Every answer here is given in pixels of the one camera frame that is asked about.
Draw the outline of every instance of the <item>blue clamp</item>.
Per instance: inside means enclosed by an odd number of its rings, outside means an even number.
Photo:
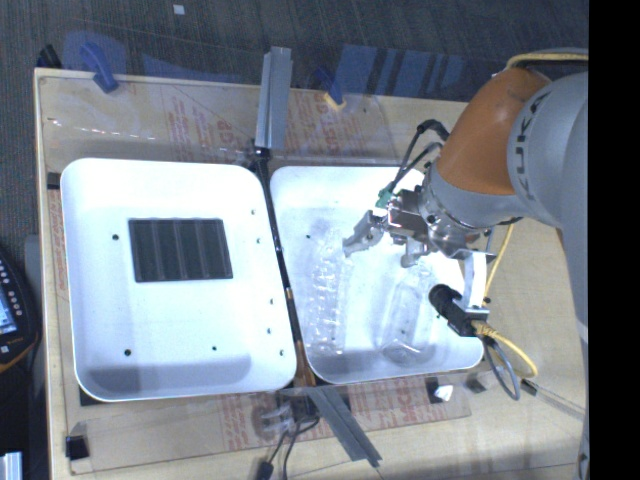
[[[118,82],[113,78],[111,66],[102,48],[91,41],[87,41],[80,47],[80,56],[87,67],[96,72],[93,80],[104,92],[111,92],[118,87]]]
[[[338,109],[342,108],[345,105],[345,101],[342,98],[342,91],[335,77],[323,66],[317,67],[313,74],[322,83],[322,88],[327,91],[328,99],[333,103],[333,106]]]

